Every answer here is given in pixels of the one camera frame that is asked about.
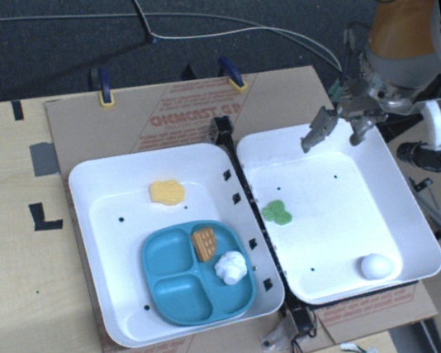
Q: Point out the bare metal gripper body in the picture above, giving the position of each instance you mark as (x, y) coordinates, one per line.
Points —
(366, 98)

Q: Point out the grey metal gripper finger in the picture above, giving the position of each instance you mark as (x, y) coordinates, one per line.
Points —
(359, 130)
(317, 130)

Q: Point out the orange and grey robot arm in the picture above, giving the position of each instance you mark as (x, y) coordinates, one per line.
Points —
(404, 23)

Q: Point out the green lettuce leaf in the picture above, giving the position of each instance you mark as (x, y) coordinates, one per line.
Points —
(276, 212)

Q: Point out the white plastic tray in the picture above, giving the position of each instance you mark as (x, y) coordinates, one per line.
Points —
(338, 227)
(131, 295)

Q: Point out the thin black rod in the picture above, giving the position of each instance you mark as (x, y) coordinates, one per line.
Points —
(257, 215)

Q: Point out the white egg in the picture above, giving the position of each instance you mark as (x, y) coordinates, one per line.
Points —
(375, 266)

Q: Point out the brown cardboard board red print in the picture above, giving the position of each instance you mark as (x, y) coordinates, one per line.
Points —
(175, 107)

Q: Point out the orange waffle piece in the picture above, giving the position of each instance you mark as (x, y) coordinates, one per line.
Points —
(204, 243)

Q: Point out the white cauliflower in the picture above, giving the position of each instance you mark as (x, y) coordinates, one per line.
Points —
(231, 268)

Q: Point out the yellow potato chip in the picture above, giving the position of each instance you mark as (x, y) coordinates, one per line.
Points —
(166, 192)

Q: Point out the blue divided plate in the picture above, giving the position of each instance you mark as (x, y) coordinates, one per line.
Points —
(176, 288)

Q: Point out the black cylinder on white bracket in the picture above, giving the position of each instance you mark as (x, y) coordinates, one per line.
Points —
(433, 144)

